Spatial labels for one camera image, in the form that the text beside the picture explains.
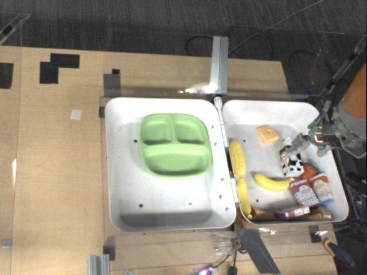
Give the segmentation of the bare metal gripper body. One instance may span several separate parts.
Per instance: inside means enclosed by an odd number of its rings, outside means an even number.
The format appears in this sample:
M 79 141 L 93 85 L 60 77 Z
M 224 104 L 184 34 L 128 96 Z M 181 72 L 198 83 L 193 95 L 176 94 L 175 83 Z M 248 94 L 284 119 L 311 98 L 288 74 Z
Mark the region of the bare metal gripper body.
M 355 158 L 366 158 L 366 138 L 356 135 L 342 124 L 322 124 L 309 130 L 310 141 L 318 147 L 318 155 L 328 150 L 343 149 Z

